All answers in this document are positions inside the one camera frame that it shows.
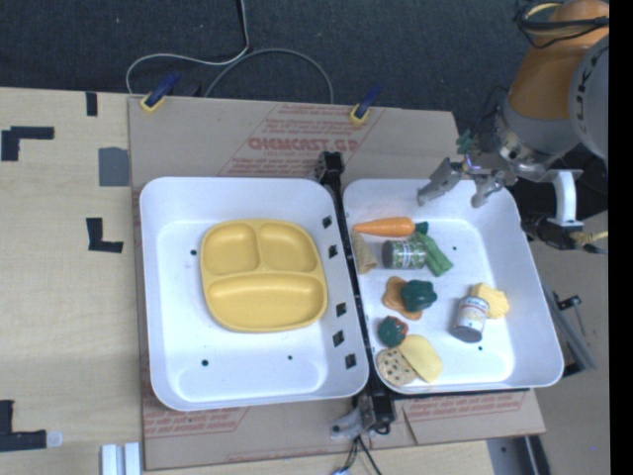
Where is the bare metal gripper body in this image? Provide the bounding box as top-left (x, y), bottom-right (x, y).
top-left (461, 127), bottom-right (551, 188)

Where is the orange carrot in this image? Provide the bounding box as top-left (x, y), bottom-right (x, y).
top-left (351, 216), bottom-right (430, 238)

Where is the green asparagus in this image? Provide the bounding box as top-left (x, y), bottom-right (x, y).
top-left (411, 231), bottom-right (454, 278)

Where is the green labelled can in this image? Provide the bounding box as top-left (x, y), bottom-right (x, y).
top-left (380, 237), bottom-right (428, 270)

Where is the white plastic tray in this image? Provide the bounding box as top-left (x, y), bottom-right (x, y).
top-left (341, 177), bottom-right (566, 396)
top-left (137, 175), bottom-right (371, 412)

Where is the tan waffle cone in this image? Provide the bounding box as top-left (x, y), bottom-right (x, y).
top-left (349, 230), bottom-right (379, 275)

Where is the green bell pepper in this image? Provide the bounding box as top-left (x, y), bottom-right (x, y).
top-left (399, 279), bottom-right (439, 313)

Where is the orange flat biscuit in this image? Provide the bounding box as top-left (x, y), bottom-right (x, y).
top-left (380, 275), bottom-right (424, 322)

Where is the white and yellow can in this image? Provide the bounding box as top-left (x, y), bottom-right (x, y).
top-left (449, 294), bottom-right (491, 344)

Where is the thin black and white rod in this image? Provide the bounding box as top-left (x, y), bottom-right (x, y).
top-left (327, 165), bottom-right (386, 415)

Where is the green and orange toy vegetable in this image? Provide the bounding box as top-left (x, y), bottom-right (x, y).
top-left (377, 315), bottom-right (410, 349)

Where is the yellow lemon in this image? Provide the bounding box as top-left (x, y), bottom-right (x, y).
top-left (398, 333), bottom-right (444, 385)

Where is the tan chocolate chip biscuit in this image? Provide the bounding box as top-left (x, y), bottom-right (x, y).
top-left (375, 346), bottom-right (418, 389)

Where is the yellow divided plate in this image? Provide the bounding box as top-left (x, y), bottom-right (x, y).
top-left (199, 218), bottom-right (329, 334)

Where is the brown cardboard board, red print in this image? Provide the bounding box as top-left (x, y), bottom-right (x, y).
top-left (126, 95), bottom-right (547, 472)

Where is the black cylinder on white bracket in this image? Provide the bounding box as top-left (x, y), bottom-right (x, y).
top-left (520, 167), bottom-right (586, 252)

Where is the black block with thin wires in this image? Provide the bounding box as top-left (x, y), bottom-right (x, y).
top-left (366, 392), bottom-right (398, 428)
top-left (315, 149), bottom-right (346, 188)

